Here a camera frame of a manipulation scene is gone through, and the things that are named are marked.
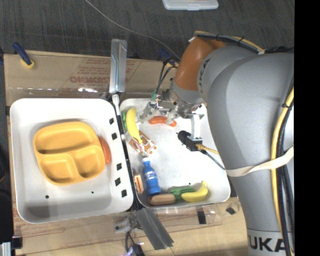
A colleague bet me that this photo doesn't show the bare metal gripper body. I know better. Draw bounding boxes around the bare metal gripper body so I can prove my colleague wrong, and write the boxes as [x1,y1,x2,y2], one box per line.
[149,90,202,119]

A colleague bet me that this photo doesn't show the orange sausage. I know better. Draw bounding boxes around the orange sausage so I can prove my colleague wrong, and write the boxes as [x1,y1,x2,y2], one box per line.
[98,136,112,165]
[148,115,178,128]

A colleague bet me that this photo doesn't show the yellow banana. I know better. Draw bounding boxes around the yellow banana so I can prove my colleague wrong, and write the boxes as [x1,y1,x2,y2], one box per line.
[180,180,209,203]
[125,107,144,145]

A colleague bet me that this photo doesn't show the green toy vegetable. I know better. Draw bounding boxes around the green toy vegetable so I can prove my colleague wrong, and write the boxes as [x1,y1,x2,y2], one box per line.
[167,185,196,201]
[120,109,129,131]

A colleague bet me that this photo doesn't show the brown and white carton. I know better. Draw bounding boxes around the brown and white carton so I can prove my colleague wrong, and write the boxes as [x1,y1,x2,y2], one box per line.
[127,129,159,158]

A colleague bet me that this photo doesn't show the white plastic tray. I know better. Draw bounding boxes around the white plastic tray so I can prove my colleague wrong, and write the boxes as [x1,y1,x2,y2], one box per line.
[119,97,232,209]
[9,97,135,224]

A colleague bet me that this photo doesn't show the blue bottle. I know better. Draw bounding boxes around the blue bottle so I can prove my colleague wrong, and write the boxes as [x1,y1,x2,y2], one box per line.
[141,156,162,197]

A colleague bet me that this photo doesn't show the small red and white carton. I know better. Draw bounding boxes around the small red and white carton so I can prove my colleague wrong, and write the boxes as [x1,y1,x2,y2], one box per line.
[133,173,146,195]

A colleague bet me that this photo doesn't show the brown bread roll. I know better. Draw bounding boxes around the brown bread roll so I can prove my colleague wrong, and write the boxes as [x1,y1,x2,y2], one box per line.
[147,192,177,207]

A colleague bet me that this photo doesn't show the orange divided plate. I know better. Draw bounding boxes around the orange divided plate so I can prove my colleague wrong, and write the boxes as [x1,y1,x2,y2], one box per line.
[32,121,107,186]

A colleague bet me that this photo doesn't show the brown cardboard board red print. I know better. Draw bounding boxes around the brown cardboard board red print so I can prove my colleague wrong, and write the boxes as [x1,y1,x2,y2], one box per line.
[3,49,249,256]

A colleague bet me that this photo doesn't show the black cylinder on white bracket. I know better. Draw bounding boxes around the black cylinder on white bracket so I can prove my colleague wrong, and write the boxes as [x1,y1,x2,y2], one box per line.
[177,113,205,152]

